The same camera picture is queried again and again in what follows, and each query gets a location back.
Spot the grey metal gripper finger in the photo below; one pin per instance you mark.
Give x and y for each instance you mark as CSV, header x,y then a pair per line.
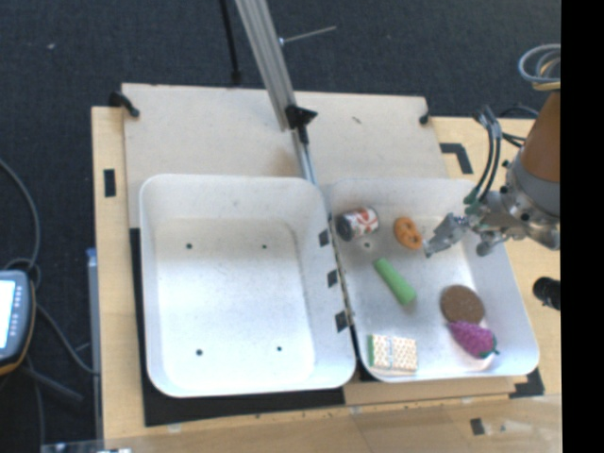
x,y
490,244
446,236

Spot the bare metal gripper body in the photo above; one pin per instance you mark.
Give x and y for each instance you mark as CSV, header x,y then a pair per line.
x,y
516,217

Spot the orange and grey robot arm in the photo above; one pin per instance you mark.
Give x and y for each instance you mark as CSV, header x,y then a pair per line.
x,y
545,135

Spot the orange biscuit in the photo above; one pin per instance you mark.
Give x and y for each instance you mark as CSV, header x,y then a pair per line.
x,y
407,233

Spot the white plastic tray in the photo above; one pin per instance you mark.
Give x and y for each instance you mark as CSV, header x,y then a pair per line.
x,y
424,272
236,290

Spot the brown round biscuit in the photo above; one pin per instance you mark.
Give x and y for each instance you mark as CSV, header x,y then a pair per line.
x,y
462,304

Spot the green cylinder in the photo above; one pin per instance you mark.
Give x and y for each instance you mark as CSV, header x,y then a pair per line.
x,y
394,281

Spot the red and white can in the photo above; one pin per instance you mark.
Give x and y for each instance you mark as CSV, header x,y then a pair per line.
x,y
359,223

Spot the purple grapes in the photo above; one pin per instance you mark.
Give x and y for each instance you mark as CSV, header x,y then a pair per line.
x,y
472,339

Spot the green and white dotted carton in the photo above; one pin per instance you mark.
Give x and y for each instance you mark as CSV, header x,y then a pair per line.
x,y
392,354

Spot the thin black and white rod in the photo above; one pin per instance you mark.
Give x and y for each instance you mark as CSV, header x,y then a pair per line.
x,y
307,158

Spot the black block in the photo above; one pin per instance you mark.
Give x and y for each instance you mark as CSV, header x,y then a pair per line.
x,y
298,113

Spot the pale flat board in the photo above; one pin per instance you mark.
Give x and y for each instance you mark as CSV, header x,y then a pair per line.
x,y
212,130

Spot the black cylinder on white bracket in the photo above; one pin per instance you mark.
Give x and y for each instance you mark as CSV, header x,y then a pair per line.
x,y
548,292

